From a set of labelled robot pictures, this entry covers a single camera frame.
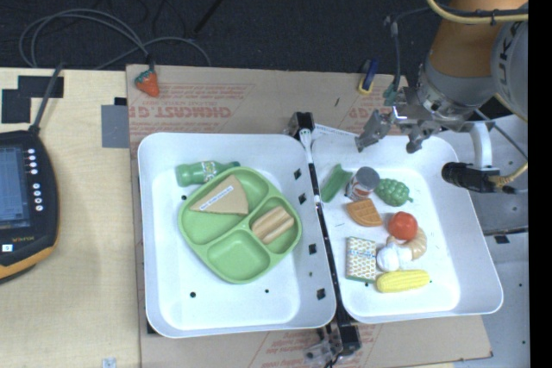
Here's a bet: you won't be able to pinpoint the black cylinder on white bracket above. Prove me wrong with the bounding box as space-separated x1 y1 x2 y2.
441 120 504 194

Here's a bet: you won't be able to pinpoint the orange waffle slice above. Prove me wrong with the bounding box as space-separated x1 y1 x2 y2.
345 197 384 228

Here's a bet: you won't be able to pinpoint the tan triangular sandwich slice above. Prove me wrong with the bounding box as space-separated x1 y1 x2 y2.
189 173 251 216

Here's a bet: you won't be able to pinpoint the red tomato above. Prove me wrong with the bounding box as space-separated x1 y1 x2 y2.
386 210 419 241

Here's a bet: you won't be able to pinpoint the red strawberry with green leaves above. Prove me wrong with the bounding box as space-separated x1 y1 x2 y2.
134 69 161 97

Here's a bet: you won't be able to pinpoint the tan hot dog bun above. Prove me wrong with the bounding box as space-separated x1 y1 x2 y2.
250 204 296 246

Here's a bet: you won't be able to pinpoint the black block with thin wires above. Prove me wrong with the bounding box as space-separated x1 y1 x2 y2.
337 321 361 355
287 111 315 140

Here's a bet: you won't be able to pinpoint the green divided plate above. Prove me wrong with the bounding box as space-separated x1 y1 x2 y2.
177 165 304 285

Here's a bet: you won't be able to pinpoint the brown cardboard board red print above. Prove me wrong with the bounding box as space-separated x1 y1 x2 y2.
125 64 493 368

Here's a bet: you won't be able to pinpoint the white garlic bulb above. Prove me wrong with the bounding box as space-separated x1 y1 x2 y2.
375 242 414 273

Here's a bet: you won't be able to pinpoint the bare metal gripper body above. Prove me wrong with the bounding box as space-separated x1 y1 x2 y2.
390 86 472 135

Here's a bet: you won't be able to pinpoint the thin black and white rod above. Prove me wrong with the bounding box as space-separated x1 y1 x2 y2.
300 128 348 327

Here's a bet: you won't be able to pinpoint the green grapes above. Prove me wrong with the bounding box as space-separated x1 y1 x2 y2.
373 178 415 208

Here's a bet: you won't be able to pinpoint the white plastic tray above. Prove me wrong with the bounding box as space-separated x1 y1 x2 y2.
310 128 505 325
136 131 338 339

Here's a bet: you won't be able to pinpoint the small can with grey lid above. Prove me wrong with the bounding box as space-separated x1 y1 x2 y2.
346 165 382 203

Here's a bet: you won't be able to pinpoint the yellow corn cob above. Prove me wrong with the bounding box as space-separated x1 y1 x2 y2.
374 269 432 295

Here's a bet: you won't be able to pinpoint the tan croissant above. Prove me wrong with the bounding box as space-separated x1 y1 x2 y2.
386 226 429 262

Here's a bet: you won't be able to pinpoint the green plastic bottle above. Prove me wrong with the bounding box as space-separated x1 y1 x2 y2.
174 159 242 188

